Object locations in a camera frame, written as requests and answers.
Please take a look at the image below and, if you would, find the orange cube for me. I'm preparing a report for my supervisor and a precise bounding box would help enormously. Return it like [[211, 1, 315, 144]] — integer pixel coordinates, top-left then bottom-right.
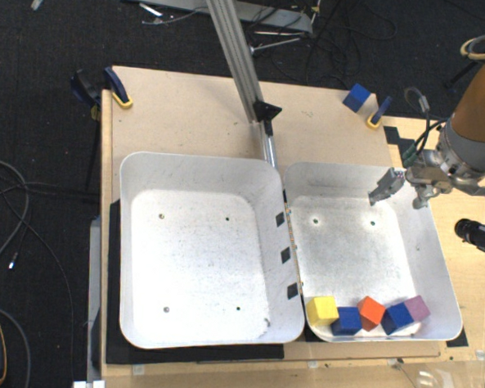
[[355, 295, 388, 334]]

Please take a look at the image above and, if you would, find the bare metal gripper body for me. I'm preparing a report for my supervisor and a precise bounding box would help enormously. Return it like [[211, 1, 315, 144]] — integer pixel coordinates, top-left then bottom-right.
[[403, 148, 485, 201]]

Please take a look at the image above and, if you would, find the white plastic tray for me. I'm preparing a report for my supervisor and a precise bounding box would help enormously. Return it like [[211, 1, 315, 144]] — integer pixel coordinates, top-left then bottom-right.
[[273, 159, 474, 352], [108, 149, 317, 360]]

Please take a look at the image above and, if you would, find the pale wood board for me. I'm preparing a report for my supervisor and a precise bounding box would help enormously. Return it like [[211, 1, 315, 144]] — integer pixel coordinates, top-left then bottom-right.
[[92, 65, 458, 388]]

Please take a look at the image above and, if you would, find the yellow cube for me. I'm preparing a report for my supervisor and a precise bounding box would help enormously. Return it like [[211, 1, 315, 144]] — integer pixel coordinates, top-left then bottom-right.
[[303, 294, 341, 329]]

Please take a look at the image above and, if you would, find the blue cube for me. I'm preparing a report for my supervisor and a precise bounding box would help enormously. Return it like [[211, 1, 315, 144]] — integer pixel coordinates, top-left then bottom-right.
[[341, 81, 373, 115], [330, 305, 365, 338], [379, 300, 417, 338]]

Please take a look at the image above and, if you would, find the black cylinder on white bracket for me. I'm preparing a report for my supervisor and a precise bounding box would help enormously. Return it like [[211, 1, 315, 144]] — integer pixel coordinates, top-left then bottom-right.
[[452, 183, 485, 255]]

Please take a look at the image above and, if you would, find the purple cube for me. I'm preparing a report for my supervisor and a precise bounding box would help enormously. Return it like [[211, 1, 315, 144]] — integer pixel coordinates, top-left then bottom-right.
[[402, 293, 433, 324]]

